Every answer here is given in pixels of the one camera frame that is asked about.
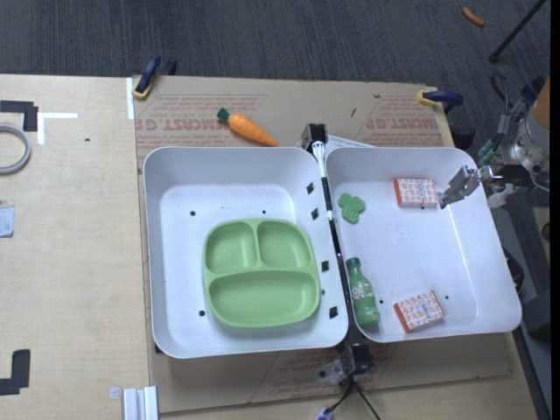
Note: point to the black cylinder on white bracket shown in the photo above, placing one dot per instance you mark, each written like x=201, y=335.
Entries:
x=501, y=197

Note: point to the white plastic tray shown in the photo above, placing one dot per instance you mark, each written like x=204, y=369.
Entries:
x=184, y=256
x=420, y=252

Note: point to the white paper sheet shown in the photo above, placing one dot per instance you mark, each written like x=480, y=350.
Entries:
x=345, y=142

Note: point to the green broccoli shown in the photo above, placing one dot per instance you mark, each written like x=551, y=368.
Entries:
x=351, y=208

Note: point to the orange carrot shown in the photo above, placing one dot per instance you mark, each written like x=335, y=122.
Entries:
x=247, y=127

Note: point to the thin black and white rod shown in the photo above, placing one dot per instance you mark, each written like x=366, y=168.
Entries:
x=331, y=217

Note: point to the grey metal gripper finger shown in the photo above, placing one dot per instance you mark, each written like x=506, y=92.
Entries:
x=464, y=177
x=455, y=196

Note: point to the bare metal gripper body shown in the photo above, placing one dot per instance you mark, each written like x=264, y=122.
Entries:
x=527, y=160

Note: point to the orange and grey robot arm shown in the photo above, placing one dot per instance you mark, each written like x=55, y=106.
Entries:
x=542, y=112

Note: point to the orange and white carton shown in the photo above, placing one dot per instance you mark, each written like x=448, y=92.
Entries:
x=419, y=311
x=415, y=192

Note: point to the orange sausage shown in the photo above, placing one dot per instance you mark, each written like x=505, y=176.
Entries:
x=473, y=16

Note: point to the green bottle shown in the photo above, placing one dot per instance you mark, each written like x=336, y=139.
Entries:
x=363, y=296

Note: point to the brown cardboard board red print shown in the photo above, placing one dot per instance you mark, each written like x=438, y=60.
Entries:
x=306, y=112

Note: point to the green divided plate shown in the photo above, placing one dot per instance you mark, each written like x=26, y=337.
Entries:
x=262, y=296

